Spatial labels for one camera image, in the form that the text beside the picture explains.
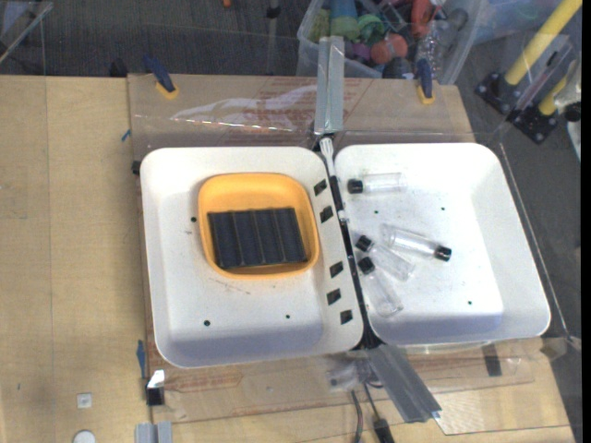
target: yellow pole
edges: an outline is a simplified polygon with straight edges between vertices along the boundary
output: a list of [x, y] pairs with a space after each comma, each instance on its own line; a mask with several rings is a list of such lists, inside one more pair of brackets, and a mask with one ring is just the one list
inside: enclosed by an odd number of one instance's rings
[[562, 31], [569, 20], [583, 4], [583, 0], [562, 0], [552, 12], [546, 23], [536, 33], [532, 41], [505, 74], [505, 80], [516, 86], [524, 78], [527, 70], [537, 61], [550, 43]]
[[562, 89], [564, 89], [565, 85], [566, 85], [566, 76], [564, 76], [561, 79], [561, 81], [554, 86], [554, 89], [552, 89], [550, 92], [548, 92], [546, 97], [544, 97], [542, 102], [540, 102], [539, 105], [537, 106], [537, 109], [539, 110], [539, 112], [541, 114], [544, 114], [545, 116], [550, 116], [554, 112], [556, 112], [556, 103], [554, 103], [554, 97], [556, 96], [556, 94], [558, 92], [560, 92]]

